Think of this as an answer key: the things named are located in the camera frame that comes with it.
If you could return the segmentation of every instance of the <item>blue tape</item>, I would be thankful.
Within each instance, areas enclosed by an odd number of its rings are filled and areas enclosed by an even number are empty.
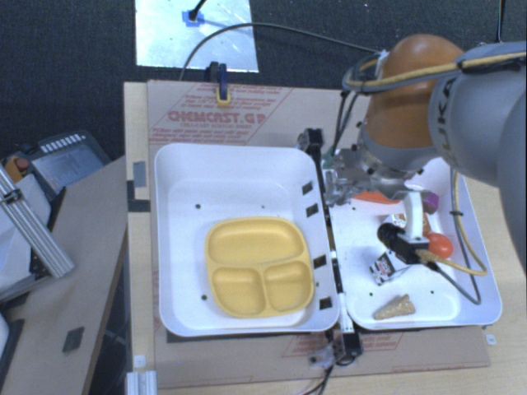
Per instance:
[[[205,16],[201,13],[201,12],[198,12],[198,15],[196,16],[196,20],[195,21],[191,21],[189,19],[189,13],[190,13],[190,10],[186,11],[186,12],[181,12],[181,16],[183,17],[183,22],[191,27],[191,28],[195,28],[195,27],[199,27],[200,25],[203,25],[205,23]]]

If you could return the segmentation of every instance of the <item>beige toy piece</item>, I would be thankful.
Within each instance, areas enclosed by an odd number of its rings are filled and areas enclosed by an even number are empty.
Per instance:
[[[383,320],[414,313],[415,306],[412,301],[410,301],[410,296],[405,294],[402,297],[389,302],[385,307],[377,311],[373,315],[373,318],[375,320]]]

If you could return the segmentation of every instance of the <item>yellow divided plate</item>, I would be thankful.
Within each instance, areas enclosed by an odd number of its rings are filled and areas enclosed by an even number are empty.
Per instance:
[[[305,308],[313,269],[304,236],[273,216],[222,221],[205,241],[208,280],[218,305],[237,318],[265,318]]]

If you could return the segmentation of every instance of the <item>white plastic tray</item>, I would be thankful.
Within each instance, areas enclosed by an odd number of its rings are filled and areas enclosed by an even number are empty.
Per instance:
[[[464,264],[450,203],[449,167],[436,159],[425,166],[425,174],[410,183],[440,196],[440,208],[429,216],[432,230],[450,238],[455,246],[451,260]],[[463,297],[444,277],[422,265],[410,267],[402,276],[376,285],[369,267],[386,250],[376,238],[376,231],[390,214],[404,213],[402,203],[382,205],[353,200],[351,205],[330,209],[338,261],[346,293],[347,311],[360,326],[371,330],[433,328],[465,325],[487,325],[501,315],[501,299],[492,274],[491,265],[464,180],[459,181],[459,209],[464,213],[462,221],[476,253],[487,265],[488,274],[475,280],[482,303],[475,305]],[[471,266],[478,269],[472,260]],[[472,297],[475,292],[469,275],[441,265]],[[376,310],[388,304],[396,296],[410,295],[416,313],[382,321],[374,320]]]
[[[176,143],[155,159],[161,320],[171,332],[195,337],[233,333],[317,332],[338,318],[338,298],[325,231],[315,164],[292,148]],[[303,194],[311,183],[312,190]],[[318,212],[307,216],[308,207]],[[208,283],[204,242],[219,221],[279,216],[305,237],[314,269],[315,294],[293,314],[234,318],[215,303]],[[321,309],[324,300],[331,307]]]

